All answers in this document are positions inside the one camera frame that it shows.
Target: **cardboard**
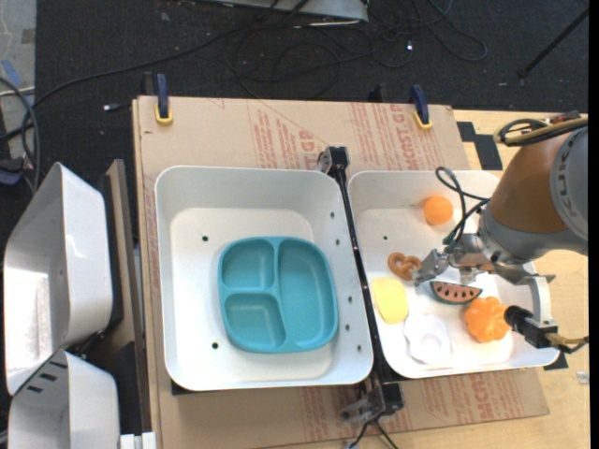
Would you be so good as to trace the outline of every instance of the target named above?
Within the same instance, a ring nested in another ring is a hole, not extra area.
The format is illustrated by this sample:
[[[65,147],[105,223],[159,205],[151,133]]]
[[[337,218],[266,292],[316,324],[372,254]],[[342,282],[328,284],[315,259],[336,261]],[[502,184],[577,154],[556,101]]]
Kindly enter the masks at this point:
[[[430,106],[416,126],[412,105],[171,98],[173,123],[154,117],[155,98],[134,102],[146,351],[153,430],[164,449],[255,449],[354,439],[342,408],[356,387],[300,387],[173,394],[164,361],[153,186],[167,167],[199,165],[313,169],[327,146],[345,146],[350,173],[367,169],[468,169],[453,111]],[[405,408],[387,432],[546,414],[534,369],[402,383]]]

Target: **pretzel toy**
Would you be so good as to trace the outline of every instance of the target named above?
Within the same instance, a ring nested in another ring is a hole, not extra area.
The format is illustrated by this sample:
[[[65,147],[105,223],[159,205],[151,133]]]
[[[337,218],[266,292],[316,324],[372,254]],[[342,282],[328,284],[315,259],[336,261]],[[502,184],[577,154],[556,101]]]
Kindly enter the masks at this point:
[[[422,262],[415,256],[406,256],[403,253],[391,253],[387,265],[393,274],[403,280],[411,281],[412,273],[422,267]]]

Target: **orange fruit toy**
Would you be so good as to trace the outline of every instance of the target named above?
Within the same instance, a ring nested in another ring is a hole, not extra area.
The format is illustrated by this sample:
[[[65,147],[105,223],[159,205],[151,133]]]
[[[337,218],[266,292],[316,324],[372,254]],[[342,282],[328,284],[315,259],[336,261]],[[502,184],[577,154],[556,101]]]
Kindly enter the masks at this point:
[[[478,297],[464,314],[468,332],[479,342],[503,339],[510,329],[504,320],[506,309],[497,297]]]
[[[453,205],[443,196],[431,196],[424,202],[424,218],[429,225],[444,225],[453,217]]]

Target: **yellow butter toy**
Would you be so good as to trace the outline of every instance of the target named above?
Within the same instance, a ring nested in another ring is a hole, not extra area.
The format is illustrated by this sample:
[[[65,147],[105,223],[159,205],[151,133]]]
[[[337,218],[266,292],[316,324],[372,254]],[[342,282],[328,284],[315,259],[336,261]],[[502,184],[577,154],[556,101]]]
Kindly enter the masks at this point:
[[[408,299],[402,282],[395,278],[375,278],[371,282],[374,306],[386,323],[395,325],[408,315]]]

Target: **yellow clamp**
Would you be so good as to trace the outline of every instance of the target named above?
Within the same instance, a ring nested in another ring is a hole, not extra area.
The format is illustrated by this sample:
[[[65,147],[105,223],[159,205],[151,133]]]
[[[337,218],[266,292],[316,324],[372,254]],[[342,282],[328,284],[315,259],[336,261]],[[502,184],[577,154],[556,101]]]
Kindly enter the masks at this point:
[[[414,112],[414,119],[416,120],[418,127],[423,130],[428,130],[432,127],[432,120],[429,120],[428,123],[423,123],[422,120],[420,120],[420,115],[418,115],[417,111]]]
[[[172,123],[172,108],[170,107],[170,105],[168,105],[168,115],[166,118],[163,118],[160,116],[160,109],[158,108],[158,104],[156,103],[153,106],[153,112],[156,115],[156,121],[159,124],[171,124]]]

